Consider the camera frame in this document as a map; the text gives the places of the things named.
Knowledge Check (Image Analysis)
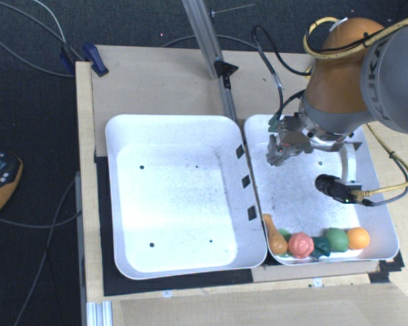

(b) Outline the green toy lime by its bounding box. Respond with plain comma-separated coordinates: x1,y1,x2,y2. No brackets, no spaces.
324,227,350,253

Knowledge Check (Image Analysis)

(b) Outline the dark green toy broccoli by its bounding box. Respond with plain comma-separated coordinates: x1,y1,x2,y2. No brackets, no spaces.
311,236,333,259

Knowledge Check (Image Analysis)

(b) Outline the pale wood board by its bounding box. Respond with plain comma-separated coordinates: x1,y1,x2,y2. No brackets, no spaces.
75,44,408,326

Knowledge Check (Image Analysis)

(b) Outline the orange toy orange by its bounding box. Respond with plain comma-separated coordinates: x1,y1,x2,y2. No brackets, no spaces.
346,226,371,251

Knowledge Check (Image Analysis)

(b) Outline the white plastic tray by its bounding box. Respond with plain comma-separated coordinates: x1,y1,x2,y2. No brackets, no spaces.
243,113,401,267
104,113,269,280

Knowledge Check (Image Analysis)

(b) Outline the pink bumpy toy ball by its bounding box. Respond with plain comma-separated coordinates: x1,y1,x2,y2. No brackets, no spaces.
288,231,316,259

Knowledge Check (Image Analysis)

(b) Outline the black cylinder on white bracket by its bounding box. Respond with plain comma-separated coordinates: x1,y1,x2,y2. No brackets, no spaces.
314,141,364,204

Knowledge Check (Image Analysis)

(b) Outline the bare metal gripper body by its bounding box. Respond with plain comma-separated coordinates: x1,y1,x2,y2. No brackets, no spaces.
269,113,355,156

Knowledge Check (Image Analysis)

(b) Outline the orange toy gourd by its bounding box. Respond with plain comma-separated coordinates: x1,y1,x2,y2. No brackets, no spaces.
262,213,289,256

